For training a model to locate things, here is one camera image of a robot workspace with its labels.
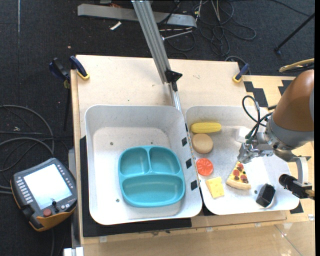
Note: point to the tan bread bun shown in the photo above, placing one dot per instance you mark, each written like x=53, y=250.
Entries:
x=202, y=143

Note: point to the pizza slice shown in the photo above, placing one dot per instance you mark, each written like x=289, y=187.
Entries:
x=237, y=178

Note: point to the yellow cheese wedge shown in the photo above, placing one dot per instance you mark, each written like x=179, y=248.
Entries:
x=215, y=187

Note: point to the yellow corn cob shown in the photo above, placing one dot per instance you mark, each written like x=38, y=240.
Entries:
x=206, y=127

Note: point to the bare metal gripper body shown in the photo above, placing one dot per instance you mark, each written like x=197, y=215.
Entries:
x=262, y=146

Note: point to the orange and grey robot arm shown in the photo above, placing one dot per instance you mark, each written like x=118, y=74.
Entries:
x=293, y=110

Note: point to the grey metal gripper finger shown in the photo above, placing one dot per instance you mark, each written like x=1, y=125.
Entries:
x=241, y=153
x=249, y=155

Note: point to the orange fruit slice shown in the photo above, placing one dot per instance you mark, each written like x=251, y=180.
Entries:
x=204, y=166

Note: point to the white block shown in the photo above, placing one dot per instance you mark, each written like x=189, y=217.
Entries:
x=242, y=135

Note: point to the black cylinder on white bracket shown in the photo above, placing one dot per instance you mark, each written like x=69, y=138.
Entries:
x=297, y=186

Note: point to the teal divided plate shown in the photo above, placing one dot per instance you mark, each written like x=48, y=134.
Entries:
x=150, y=185

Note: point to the white plastic tray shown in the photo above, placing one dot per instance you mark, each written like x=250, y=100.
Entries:
x=270, y=170
x=105, y=160

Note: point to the black box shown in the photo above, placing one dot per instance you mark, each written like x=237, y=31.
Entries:
x=265, y=195

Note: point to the pale wood board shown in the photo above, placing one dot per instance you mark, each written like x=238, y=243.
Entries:
x=120, y=80

